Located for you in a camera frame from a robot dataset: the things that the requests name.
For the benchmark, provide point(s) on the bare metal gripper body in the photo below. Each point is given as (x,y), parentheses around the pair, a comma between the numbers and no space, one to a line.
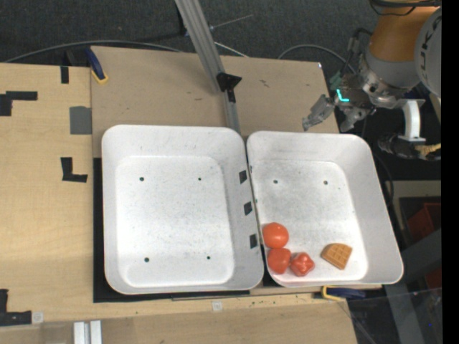
(358,97)

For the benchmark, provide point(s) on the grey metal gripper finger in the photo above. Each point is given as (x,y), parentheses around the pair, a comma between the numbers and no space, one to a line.
(317,114)
(353,118)

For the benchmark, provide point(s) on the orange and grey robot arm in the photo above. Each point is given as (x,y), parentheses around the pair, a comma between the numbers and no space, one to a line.
(394,41)

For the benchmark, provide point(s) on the white plastic tray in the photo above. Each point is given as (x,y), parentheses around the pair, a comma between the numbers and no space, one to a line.
(315,206)
(172,210)

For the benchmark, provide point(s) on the round orange-red tomato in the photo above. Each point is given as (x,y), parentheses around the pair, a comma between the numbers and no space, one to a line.
(275,235)

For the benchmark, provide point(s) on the brown waffle wedge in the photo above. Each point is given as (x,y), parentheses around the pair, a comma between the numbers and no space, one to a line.
(336,255)

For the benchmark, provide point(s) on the red tomato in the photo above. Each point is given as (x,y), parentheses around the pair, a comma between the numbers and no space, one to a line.
(278,260)

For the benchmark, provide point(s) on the red bell pepper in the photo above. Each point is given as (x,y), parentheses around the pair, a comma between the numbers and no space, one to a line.
(302,264)

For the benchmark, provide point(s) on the black cylinder on white bracket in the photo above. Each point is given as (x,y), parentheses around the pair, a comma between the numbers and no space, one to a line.
(411,118)

